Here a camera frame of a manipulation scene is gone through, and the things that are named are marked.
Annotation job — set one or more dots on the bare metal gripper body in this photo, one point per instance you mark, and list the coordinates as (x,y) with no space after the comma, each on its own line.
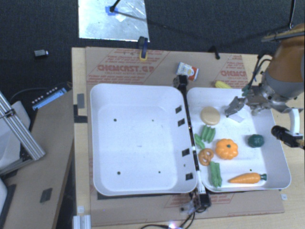
(262,99)

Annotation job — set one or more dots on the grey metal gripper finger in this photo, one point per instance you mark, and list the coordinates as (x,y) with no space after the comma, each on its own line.
(234,106)
(257,109)

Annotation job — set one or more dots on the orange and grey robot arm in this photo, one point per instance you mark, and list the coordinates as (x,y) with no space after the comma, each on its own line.
(287,61)

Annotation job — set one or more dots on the white flat paper piece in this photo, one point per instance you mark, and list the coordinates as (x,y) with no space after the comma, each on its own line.
(237,118)

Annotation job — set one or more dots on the yellow corn cob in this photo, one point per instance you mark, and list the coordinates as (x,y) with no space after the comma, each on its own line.
(222,85)

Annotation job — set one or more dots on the beige round biscuit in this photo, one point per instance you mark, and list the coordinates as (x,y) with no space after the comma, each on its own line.
(210,116)

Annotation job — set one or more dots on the dark green broccoli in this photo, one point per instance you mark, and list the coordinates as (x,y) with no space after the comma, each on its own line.
(256,141)

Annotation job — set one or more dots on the green bean bundle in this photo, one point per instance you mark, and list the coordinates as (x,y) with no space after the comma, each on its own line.
(215,174)
(208,133)

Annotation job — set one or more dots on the orange pumpkin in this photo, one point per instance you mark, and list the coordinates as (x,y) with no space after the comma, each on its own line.
(226,149)

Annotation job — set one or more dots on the green pea pod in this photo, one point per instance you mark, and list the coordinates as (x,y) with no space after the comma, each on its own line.
(199,141)

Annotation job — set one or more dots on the thin black and white rod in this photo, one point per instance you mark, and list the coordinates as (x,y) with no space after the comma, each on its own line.
(191,132)

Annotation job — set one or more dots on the white plastic tray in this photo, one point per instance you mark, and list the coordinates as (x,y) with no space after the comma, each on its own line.
(245,166)
(138,142)

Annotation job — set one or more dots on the orange pretzel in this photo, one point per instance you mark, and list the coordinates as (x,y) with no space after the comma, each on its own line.
(205,157)

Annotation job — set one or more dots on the white, yellow and red carton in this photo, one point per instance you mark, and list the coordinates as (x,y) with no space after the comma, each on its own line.
(187,71)

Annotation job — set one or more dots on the orange carrot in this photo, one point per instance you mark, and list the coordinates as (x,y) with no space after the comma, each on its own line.
(245,178)

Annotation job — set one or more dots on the brown cardboard board, red print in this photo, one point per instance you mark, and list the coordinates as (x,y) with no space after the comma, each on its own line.
(133,211)

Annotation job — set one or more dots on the black cylinder on white bracket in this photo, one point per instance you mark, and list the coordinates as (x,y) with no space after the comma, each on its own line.
(284,134)

